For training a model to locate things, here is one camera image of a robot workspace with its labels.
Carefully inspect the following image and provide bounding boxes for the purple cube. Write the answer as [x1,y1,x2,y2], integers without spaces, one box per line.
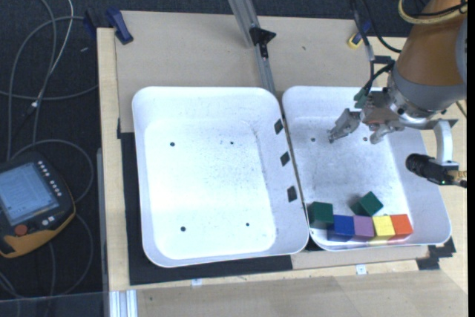
[352,215,376,244]

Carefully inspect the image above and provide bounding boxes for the brown cardboard board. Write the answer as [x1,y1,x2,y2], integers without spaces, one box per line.
[114,10,468,271]

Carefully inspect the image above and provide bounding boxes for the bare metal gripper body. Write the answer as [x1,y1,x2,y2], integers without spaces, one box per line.
[358,87,447,131]

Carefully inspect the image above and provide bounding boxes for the white plastic tray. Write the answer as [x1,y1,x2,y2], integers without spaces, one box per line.
[281,85,453,252]
[131,85,310,268]

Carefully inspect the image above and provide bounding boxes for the black cylinder on white bracket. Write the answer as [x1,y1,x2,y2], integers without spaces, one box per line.
[405,118,462,186]

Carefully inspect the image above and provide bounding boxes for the blue cube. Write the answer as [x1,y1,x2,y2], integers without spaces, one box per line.
[326,214,356,243]

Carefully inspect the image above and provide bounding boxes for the yellow cube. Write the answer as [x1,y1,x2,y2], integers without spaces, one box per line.
[369,215,396,246]

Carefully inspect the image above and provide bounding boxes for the green cube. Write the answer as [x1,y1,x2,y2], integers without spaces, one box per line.
[307,200,335,229]
[350,191,384,218]

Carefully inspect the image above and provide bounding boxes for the orange cube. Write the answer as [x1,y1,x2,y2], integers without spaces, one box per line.
[389,213,415,241]

